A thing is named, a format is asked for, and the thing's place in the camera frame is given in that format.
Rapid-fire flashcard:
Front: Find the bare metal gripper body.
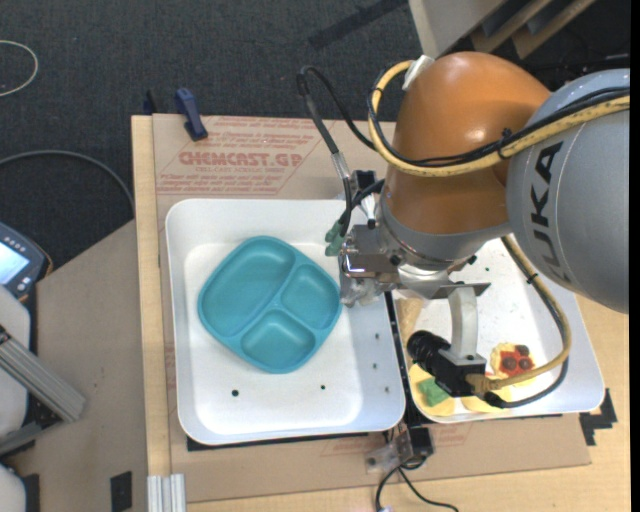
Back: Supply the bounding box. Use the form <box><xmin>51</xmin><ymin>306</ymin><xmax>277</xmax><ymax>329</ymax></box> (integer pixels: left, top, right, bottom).
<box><xmin>339</xmin><ymin>224</ymin><xmax>454</xmax><ymax>297</ymax></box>

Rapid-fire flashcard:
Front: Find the tan toy bread piece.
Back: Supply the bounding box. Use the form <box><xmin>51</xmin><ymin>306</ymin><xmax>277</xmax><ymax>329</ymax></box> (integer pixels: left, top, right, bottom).
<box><xmin>397</xmin><ymin>296</ymin><xmax>426</xmax><ymax>337</ymax></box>

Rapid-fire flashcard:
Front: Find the blue divided plate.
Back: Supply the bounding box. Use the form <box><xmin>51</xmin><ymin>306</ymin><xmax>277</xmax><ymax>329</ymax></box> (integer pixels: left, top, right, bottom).
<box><xmin>196</xmin><ymin>235</ymin><xmax>345</xmax><ymax>375</ymax></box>

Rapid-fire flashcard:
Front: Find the green toy food piece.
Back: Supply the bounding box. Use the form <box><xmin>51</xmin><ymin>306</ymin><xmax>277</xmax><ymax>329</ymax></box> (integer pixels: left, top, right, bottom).
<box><xmin>417</xmin><ymin>378</ymin><xmax>451</xmax><ymax>409</ymax></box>

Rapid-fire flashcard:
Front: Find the white plastic tray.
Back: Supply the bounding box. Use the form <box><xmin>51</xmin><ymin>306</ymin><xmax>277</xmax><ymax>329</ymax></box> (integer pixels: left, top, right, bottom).
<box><xmin>164</xmin><ymin>198</ymin><xmax>407</xmax><ymax>446</ymax></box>
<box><xmin>389</xmin><ymin>234</ymin><xmax>606</xmax><ymax>425</ymax></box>

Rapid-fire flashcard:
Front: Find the yellow flat toy food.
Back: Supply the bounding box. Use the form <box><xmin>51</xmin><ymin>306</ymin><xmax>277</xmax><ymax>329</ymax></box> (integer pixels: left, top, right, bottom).
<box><xmin>408</xmin><ymin>362</ymin><xmax>455</xmax><ymax>419</ymax></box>

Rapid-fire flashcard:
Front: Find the yellow toy pizza slice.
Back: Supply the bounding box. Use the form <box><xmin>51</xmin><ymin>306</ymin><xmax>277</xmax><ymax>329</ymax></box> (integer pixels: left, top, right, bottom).
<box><xmin>459</xmin><ymin>341</ymin><xmax>540</xmax><ymax>415</ymax></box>

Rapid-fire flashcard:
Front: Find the brown cardboard board red print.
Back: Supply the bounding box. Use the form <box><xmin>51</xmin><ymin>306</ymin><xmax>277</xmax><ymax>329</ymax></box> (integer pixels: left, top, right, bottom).
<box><xmin>152</xmin><ymin>113</ymin><xmax>594</xmax><ymax>504</ymax></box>

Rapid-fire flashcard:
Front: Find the black block with thin wires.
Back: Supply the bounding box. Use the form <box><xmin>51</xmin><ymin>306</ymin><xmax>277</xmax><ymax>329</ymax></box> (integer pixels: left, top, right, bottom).
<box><xmin>410</xmin><ymin>427</ymin><xmax>435</xmax><ymax>458</ymax></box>
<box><xmin>352</xmin><ymin>169</ymin><xmax>377</xmax><ymax>202</ymax></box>

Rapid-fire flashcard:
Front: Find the black cylinder on white bracket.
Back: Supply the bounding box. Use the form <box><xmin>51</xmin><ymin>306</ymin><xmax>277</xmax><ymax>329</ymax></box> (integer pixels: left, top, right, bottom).
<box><xmin>406</xmin><ymin>287</ymin><xmax>489</xmax><ymax>399</ymax></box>

